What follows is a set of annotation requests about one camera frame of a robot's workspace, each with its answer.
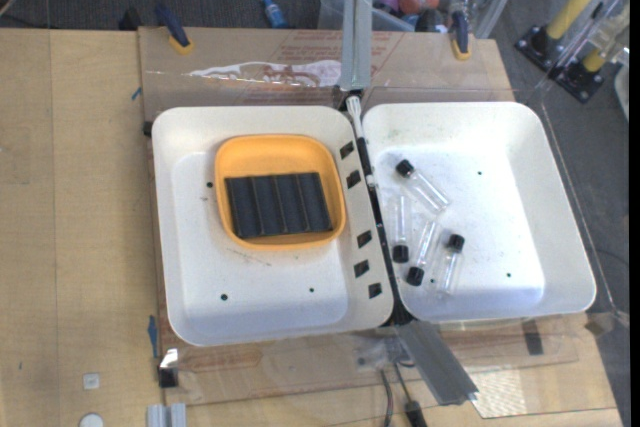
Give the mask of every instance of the test tube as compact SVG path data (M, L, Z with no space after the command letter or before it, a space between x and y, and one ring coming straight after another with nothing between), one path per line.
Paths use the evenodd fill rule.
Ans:
M449 294L453 289L453 282L455 278L456 271L460 267L459 261L462 256L462 248L464 246L464 237L462 235L458 235L457 233L452 234L449 237L449 242L447 242L445 248L445 256L443 266L441 267L443 270L438 274L442 274L442 276L436 277L436 291L441 294Z
M411 235L411 200L404 195L395 197L393 203L394 230L392 258L396 263L409 261L409 239Z
M419 287L424 279L424 268L431 259L440 238L440 225L435 221L427 221L420 232L418 254L415 263L407 274L407 283Z
M404 178L403 185L429 210L438 214L447 208L449 199L408 160L402 160L396 171Z

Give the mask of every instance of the black vial cap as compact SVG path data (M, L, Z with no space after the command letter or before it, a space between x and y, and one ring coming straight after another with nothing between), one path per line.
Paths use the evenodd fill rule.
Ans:
M397 166L396 166L396 171L404 176L405 178L407 178L409 175L411 175L411 173L413 173L414 171L414 167L411 165L411 162L409 162L408 160L403 160L401 161Z
M422 279L424 278L424 271L420 267L411 267L407 274L407 283L414 287L422 285Z
M405 245L393 247L393 261L396 263L407 263L409 261L409 248Z
M464 237L462 235L454 233L453 235L451 235L451 237L449 237L449 243L447 244L447 247L454 253L462 252L462 248L464 247Z

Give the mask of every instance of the wooden table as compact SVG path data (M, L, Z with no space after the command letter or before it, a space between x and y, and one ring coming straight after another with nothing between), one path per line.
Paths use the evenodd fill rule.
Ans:
M478 44L508 84L495 43ZM89 412L143 426L165 397L147 334L158 299L136 34L4 29L0 49L0 426L75 426ZM429 425L621 425L584 321L570 319L577 361L518 371L538 393L527 400L561 411L574 397L578 410L481 420L467 403L427 409ZM188 425L325 425L310 411L366 409L383 393L196 406Z

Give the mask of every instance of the white tray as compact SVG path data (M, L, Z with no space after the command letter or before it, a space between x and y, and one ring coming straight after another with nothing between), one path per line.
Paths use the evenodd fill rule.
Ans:
M393 296L364 178L344 185L347 225L328 245L251 251L225 233L214 159L228 138L300 134L332 153L343 181L362 176L350 123L327 107L188 107L162 113L152 141L169 321L193 345L221 345L377 327ZM357 237L370 232L362 247ZM368 270L356 276L356 265Z
M408 159L452 200L440 224L466 239L459 285L446 300L404 281L411 261L394 264L416 318L536 317L591 305L591 267L533 111L512 102L379 105L363 125L380 190L402 190L394 167ZM385 209L383 220L391 222Z

